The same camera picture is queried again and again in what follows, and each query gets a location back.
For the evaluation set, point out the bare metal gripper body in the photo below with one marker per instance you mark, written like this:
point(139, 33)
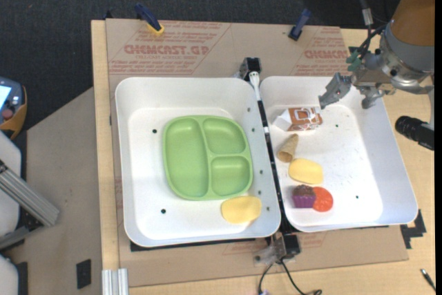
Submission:
point(380, 74)

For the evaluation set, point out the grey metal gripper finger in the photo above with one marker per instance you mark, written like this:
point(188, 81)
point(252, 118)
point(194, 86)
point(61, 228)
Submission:
point(333, 90)
point(370, 98)

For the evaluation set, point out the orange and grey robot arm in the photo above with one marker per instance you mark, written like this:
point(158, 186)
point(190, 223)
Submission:
point(415, 10)

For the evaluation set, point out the brown and white carton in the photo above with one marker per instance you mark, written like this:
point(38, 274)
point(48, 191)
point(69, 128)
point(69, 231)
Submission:
point(299, 119)

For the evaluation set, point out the white plastic tray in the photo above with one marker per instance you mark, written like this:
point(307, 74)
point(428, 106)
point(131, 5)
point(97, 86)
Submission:
point(348, 155)
point(193, 162)

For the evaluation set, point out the tan ice cream cone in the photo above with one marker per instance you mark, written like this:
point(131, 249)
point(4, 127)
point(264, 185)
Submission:
point(287, 148)

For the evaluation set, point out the thin black and white rod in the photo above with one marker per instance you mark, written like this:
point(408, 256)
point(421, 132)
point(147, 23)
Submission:
point(264, 124)

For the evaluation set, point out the yellow potato chip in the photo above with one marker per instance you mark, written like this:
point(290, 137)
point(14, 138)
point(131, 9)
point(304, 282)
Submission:
point(306, 171)
point(241, 209)

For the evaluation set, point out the orange round slice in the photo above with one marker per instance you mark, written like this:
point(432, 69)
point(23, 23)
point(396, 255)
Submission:
point(324, 200)

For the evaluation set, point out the purple cupcake with brown top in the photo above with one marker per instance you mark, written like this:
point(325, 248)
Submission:
point(304, 197)

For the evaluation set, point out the green divided plate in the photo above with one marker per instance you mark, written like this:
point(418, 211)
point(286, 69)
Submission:
point(207, 157)

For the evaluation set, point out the brown cardboard board red print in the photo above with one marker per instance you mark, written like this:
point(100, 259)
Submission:
point(193, 48)

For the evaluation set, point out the black cylinder on white bracket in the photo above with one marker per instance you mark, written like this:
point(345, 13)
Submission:
point(416, 128)

